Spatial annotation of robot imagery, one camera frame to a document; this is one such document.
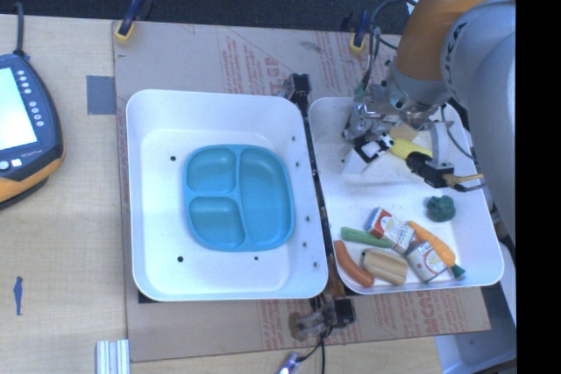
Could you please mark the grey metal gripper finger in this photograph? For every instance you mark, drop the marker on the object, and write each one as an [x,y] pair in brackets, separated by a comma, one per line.
[374,133]
[354,130]

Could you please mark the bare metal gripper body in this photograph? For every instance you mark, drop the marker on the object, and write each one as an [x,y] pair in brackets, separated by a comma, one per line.
[407,108]

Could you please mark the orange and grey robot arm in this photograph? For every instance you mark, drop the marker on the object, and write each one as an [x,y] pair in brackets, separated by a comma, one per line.
[473,70]

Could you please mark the beige block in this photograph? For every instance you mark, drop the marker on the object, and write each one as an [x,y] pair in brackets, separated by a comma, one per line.
[402,132]

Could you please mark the white carton with black spots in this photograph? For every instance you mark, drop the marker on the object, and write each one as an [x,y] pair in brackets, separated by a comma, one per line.
[357,162]

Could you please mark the yellow corn cob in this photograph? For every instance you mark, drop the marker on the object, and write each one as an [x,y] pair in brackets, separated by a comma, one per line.
[407,148]

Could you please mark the thin black rod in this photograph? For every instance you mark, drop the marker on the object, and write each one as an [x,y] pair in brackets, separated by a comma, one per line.
[316,184]

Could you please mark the white plastic tray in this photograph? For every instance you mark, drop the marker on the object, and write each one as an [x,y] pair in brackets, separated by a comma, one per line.
[394,197]
[162,206]

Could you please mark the red and white carton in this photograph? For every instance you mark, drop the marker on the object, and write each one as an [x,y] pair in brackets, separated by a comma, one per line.
[388,227]

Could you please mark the green broccoli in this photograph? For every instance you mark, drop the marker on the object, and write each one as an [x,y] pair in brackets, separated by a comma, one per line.
[441,209]

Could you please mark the green bean pod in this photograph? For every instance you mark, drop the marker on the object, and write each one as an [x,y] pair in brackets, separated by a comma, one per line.
[361,237]

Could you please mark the blue divided plate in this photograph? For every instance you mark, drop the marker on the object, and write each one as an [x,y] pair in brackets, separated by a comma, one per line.
[263,197]

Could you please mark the orange carrot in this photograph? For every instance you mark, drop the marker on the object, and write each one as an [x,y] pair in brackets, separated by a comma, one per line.
[434,246]

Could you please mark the tan bread loaf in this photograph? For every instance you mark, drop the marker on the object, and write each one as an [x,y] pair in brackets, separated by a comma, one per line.
[385,267]

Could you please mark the orange sausage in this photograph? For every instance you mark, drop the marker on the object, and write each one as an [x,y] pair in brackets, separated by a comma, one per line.
[350,266]

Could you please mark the white can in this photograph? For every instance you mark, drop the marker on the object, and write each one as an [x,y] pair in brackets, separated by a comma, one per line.
[426,263]

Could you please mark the brown cardboard board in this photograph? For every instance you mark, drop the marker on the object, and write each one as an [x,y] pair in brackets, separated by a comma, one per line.
[197,57]

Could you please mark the black cylinder on white bracket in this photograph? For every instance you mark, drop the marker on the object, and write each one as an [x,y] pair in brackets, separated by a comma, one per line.
[420,164]

